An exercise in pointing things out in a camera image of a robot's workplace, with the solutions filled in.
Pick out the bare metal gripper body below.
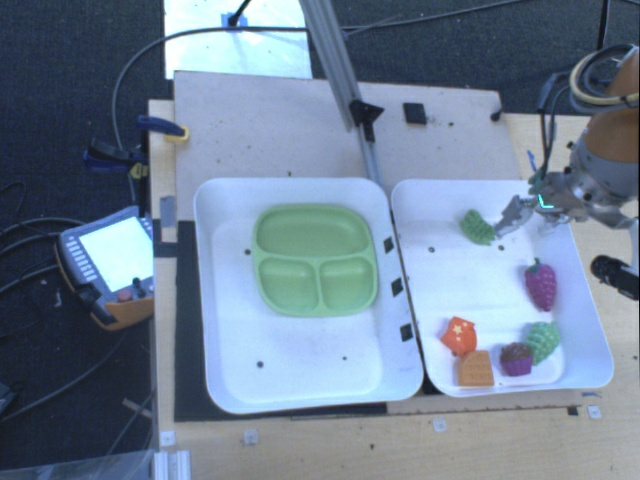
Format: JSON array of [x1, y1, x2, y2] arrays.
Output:
[[537, 172, 629, 224]]

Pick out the dark green toy leaf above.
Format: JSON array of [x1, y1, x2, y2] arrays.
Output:
[[459, 209, 497, 247]]

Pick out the purple toy grapes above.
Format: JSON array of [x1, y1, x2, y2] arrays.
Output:
[[524, 257, 558, 314]]

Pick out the white plastic tray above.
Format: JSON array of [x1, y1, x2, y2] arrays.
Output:
[[193, 176, 426, 415], [390, 178, 616, 399]]

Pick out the light green toy grapes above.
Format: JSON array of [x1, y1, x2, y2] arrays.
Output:
[[525, 320, 562, 367]]

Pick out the purple cupcake with brown top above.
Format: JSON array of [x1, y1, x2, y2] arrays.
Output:
[[499, 341, 535, 378]]

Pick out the orange toy biscuit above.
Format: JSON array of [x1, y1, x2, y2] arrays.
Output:
[[456, 350, 496, 389]]

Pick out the green divided plate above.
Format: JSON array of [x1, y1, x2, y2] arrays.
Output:
[[252, 203, 380, 319]]

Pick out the pale wood board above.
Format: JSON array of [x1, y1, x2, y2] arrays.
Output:
[[172, 70, 586, 417]]

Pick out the black cylinder on white bracket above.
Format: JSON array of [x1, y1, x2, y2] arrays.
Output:
[[590, 206, 640, 302]]

